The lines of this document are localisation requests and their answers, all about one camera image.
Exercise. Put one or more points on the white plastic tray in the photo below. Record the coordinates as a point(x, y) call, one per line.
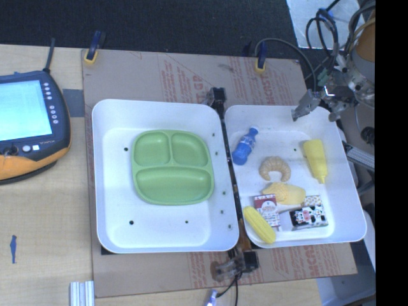
point(280, 120)
point(159, 231)

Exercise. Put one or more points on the thin black and white rod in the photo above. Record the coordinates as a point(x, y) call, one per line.
point(230, 167)

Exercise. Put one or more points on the tan croissant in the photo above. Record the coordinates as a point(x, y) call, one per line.
point(274, 166)

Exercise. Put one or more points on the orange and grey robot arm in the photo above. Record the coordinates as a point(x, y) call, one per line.
point(366, 45)

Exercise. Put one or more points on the black cylinder on white bracket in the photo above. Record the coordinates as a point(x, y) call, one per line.
point(368, 135)

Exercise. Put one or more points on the blue bottle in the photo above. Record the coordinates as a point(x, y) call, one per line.
point(243, 148)

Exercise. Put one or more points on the green divided plate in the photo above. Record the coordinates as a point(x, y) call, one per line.
point(172, 183)

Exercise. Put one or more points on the brown cardboard board red print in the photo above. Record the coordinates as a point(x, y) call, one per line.
point(134, 75)

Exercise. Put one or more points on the cow print carton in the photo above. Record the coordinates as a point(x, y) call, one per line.
point(308, 218)

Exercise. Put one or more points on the yellow squeeze bottle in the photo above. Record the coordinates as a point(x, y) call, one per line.
point(315, 156)

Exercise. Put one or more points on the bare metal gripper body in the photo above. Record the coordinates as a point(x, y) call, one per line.
point(341, 93)

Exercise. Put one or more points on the red and white carton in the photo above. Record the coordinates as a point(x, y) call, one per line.
point(269, 210)

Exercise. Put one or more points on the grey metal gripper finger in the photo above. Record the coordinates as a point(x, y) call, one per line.
point(306, 104)
point(337, 111)

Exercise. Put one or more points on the yellow corn cob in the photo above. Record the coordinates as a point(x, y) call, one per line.
point(287, 192)
point(259, 223)

